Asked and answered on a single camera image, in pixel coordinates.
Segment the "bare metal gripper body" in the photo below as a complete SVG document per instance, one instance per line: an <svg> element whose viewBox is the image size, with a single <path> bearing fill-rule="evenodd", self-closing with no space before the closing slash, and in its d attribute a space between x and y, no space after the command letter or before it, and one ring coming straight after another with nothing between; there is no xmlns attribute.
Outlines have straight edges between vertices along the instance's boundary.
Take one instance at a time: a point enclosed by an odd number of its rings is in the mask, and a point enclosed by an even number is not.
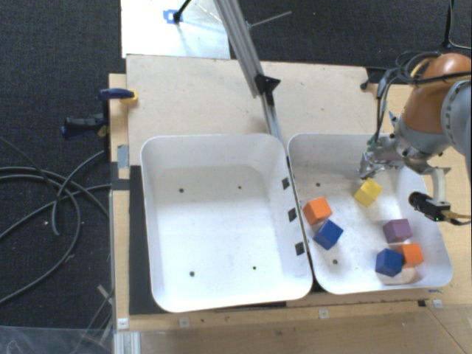
<svg viewBox="0 0 472 354"><path fill-rule="evenodd" d="M370 171L398 169L404 166L403 157L390 136L379 136L368 144L364 162Z"/></svg>

